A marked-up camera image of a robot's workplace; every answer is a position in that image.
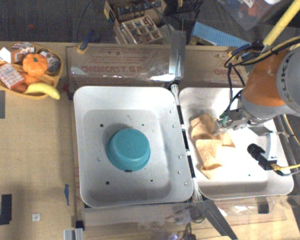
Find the small box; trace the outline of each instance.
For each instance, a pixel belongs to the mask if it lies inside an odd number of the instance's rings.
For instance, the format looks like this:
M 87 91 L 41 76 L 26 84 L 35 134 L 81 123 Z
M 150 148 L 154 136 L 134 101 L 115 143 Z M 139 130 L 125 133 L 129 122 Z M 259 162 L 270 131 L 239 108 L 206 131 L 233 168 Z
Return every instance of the small box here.
M 293 0 L 217 0 L 244 30 L 262 24 Z
M 9 89 L 13 89 L 25 81 L 23 76 L 9 63 L 0 66 L 0 80 Z
M 210 46 L 241 47 L 244 45 L 251 45 L 251 43 L 246 40 L 222 32 L 200 22 L 196 22 L 194 24 L 189 45 L 196 45 L 197 41 Z
M 103 12 L 108 22 L 113 25 L 113 28 L 119 28 L 122 22 L 130 21 L 144 15 L 150 16 L 152 21 L 158 25 L 161 22 L 161 16 L 153 6 L 163 14 L 167 5 L 164 0 L 146 1 L 106 0 Z
M 35 47 L 29 42 L 17 42 L 0 50 L 0 60 L 7 63 L 22 61 L 27 54 L 35 53 Z
M 164 37 L 149 16 L 122 23 L 130 44 L 160 44 Z

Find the wooden countertop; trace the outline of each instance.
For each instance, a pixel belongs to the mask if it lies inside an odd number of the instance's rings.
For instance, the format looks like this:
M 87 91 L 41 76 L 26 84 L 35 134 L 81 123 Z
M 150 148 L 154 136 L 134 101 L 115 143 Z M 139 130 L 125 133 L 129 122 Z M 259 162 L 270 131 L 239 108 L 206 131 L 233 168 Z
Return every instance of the wooden countertop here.
M 10 42 L 0 41 L 0 49 Z M 66 47 L 73 43 L 37 42 L 56 51 L 66 62 Z M 5 95 L 5 119 L 0 119 L 0 202 L 1 195 L 12 194 L 12 221 L 0 225 L 0 239 L 62 240 L 63 231 L 71 229 L 77 218 L 73 102 L 62 91 L 68 82 L 63 69 L 57 86 L 60 100 L 42 100 Z M 69 185 L 69 205 L 64 194 Z M 289 205 L 282 206 L 286 219 L 265 223 L 232 226 L 239 239 L 300 240 L 297 223 Z M 40 213 L 40 221 L 32 214 Z M 229 239 L 217 237 L 214 228 L 194 229 L 197 239 Z M 87 229 L 84 239 L 95 238 Z M 150 239 L 149 236 L 122 236 L 120 239 Z

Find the white tray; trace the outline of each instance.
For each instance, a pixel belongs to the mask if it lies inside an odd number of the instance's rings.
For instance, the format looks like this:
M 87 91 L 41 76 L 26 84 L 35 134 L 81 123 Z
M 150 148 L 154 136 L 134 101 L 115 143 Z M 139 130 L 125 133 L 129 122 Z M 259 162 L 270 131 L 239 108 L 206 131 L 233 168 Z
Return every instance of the white tray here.
M 234 88 L 236 94 L 240 89 Z M 227 173 L 216 179 L 208 179 L 200 170 L 202 161 L 195 142 L 191 138 L 192 119 L 204 112 L 218 118 L 229 104 L 229 88 L 185 88 L 180 91 L 179 100 L 186 128 L 189 149 L 192 155 L 194 172 L 201 193 L 209 199 L 233 199 L 257 196 L 286 195 L 294 187 L 292 176 L 279 176 L 273 171 L 265 171 L 247 152 L 248 145 L 255 143 L 266 150 L 266 137 L 259 137 L 250 129 L 229 130 L 235 149 L 226 148 L 220 160 L 227 166 Z M 273 120 L 264 123 L 269 130 L 276 132 Z M 278 164 L 287 166 L 280 139 L 277 141 Z
M 174 96 L 161 87 L 84 86 L 73 97 L 80 194 L 90 207 L 176 203 L 193 184 Z M 109 138 L 134 128 L 150 143 L 141 170 L 124 172 L 106 155 Z

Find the cardboard box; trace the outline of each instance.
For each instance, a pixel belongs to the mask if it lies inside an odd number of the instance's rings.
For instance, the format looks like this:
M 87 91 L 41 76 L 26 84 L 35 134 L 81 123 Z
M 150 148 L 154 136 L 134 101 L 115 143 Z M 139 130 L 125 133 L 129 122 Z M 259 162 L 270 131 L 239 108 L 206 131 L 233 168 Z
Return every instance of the cardboard box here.
M 180 82 L 191 87 L 228 87 L 227 69 L 224 67 L 228 53 L 235 48 L 226 46 L 187 45 L 184 77 Z M 78 56 L 76 47 L 67 48 L 69 99 L 82 86 L 157 86 L 166 85 L 153 77 L 168 74 L 170 46 L 162 44 L 90 44 L 89 50 Z M 244 81 L 247 72 L 238 66 Z M 234 87 L 241 81 L 231 73 Z
M 130 44 L 161 44 L 164 37 L 149 16 L 122 23 Z
M 152 3 L 162 14 L 166 9 L 164 0 L 146 0 Z M 103 10 L 106 19 L 113 28 L 119 28 L 122 22 L 130 21 L 145 15 L 151 17 L 154 24 L 161 22 L 161 16 L 143 0 L 106 0 Z
M 25 81 L 23 76 L 10 63 L 0 66 L 0 80 L 9 89 L 13 89 Z
M 35 53 L 35 47 L 29 42 L 17 42 L 0 50 L 0 60 L 7 63 L 22 61 L 27 54 Z

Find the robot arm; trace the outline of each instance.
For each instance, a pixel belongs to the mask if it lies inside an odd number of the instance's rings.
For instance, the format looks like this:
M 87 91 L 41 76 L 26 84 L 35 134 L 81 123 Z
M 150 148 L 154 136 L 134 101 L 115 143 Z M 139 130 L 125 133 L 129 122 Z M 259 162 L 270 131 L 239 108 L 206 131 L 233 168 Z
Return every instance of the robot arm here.
M 238 95 L 237 108 L 217 124 L 239 129 L 284 114 L 300 117 L 300 46 L 257 63 Z
M 244 88 L 232 99 L 238 99 L 236 109 L 230 110 L 231 103 L 216 120 L 215 130 L 240 129 L 249 127 L 257 135 L 266 136 L 266 150 L 256 144 L 247 151 L 258 160 L 264 170 L 275 170 L 286 176 L 277 165 L 277 133 L 269 131 L 262 123 L 280 115 L 300 117 L 300 46 L 293 50 L 283 49 L 257 63 L 251 71 Z M 287 166 L 289 169 L 300 164 Z

